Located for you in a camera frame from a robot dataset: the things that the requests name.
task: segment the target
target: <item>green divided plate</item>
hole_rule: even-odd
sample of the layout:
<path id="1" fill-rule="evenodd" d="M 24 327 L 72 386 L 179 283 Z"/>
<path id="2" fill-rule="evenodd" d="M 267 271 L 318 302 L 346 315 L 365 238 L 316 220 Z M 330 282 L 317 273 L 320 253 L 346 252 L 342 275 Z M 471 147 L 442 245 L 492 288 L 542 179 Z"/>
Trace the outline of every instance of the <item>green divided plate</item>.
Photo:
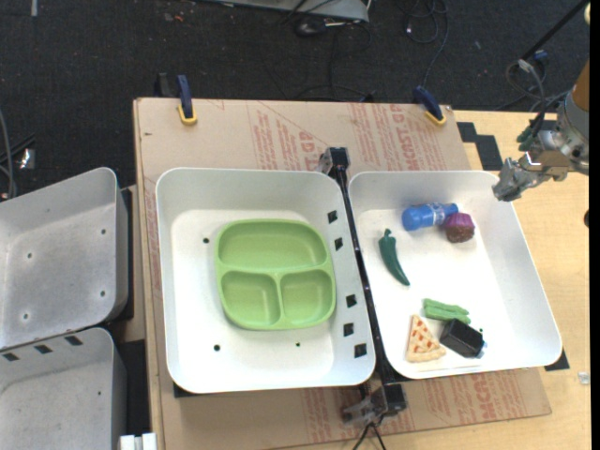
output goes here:
<path id="1" fill-rule="evenodd" d="M 218 234 L 215 263 L 223 309 L 243 328 L 305 328 L 326 321 L 336 307 L 329 249 L 303 221 L 229 223 Z"/>

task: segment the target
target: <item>blue can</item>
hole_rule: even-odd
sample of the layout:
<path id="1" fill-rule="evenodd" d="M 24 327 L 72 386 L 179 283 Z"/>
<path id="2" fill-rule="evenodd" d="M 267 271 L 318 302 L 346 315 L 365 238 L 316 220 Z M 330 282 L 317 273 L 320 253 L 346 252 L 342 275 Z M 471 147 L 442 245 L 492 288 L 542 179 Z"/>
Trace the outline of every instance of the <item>blue can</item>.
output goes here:
<path id="1" fill-rule="evenodd" d="M 402 226 L 404 230 L 413 230 L 434 225 L 442 225 L 446 218 L 458 212 L 455 203 L 426 203 L 411 206 L 402 212 Z"/>

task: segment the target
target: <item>cardboard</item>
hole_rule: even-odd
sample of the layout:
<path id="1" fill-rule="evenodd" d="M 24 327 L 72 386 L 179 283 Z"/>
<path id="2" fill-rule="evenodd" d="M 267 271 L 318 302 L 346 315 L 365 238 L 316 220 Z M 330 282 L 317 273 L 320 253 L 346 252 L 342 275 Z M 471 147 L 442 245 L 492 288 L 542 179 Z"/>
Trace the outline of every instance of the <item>cardboard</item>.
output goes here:
<path id="1" fill-rule="evenodd" d="M 328 146 L 345 146 L 351 172 L 468 170 L 453 113 L 436 127 L 418 105 L 194 100 L 195 126 L 172 98 L 134 102 L 139 186 L 147 234 L 146 330 L 153 430 L 159 448 L 259 450 L 358 438 L 341 421 L 356 388 L 176 397 L 165 363 L 156 181 L 174 167 L 314 170 Z M 381 434 L 449 428 L 550 413 L 536 368 L 403 384 L 409 409 Z"/>

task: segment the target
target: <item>wooden table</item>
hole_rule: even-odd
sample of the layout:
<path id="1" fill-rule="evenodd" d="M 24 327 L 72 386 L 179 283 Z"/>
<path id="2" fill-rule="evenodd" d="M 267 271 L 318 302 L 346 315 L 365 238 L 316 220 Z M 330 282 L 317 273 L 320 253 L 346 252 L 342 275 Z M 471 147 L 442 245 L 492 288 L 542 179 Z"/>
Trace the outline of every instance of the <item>wooden table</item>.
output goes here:
<path id="1" fill-rule="evenodd" d="M 522 112 L 454 112 L 457 122 L 474 123 L 480 135 L 494 135 L 502 158 L 520 157 L 516 136 L 527 125 L 532 114 Z M 144 235 L 145 207 L 143 162 L 140 153 L 140 129 L 135 128 L 138 159 L 138 190 L 142 223 L 142 254 L 147 249 Z M 473 143 L 465 143 L 474 170 L 481 164 Z M 583 223 L 589 208 L 589 178 L 570 174 L 561 183 L 546 182 L 527 190 L 514 202 L 521 227 L 562 334 L 563 347 L 570 368 L 545 371 L 540 369 L 552 409 L 547 416 L 521 418 L 465 427 L 418 431 L 384 437 L 388 450 L 504 450 L 506 448 L 544 448 L 545 450 L 588 449 L 592 441 L 591 386 L 586 376 L 590 363 L 590 247 L 589 229 Z M 147 254 L 142 260 L 144 282 L 150 278 Z M 156 332 L 153 324 L 151 297 L 145 296 L 146 342 L 151 422 L 163 438 L 160 378 L 156 355 Z M 355 441 L 330 442 L 294 447 L 314 450 L 349 450 Z M 375 439 L 367 439 L 361 448 L 380 448 Z"/>

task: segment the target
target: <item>toy pizza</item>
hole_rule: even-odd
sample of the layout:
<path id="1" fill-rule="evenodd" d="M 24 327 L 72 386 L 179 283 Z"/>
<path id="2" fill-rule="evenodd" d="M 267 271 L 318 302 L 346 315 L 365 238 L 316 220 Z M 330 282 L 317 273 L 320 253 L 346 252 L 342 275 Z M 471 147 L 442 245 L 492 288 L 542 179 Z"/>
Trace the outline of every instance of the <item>toy pizza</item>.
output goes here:
<path id="1" fill-rule="evenodd" d="M 412 315 L 409 345 L 406 359 L 409 362 L 428 362 L 446 355 L 446 349 L 440 345 L 428 326 L 418 315 Z"/>

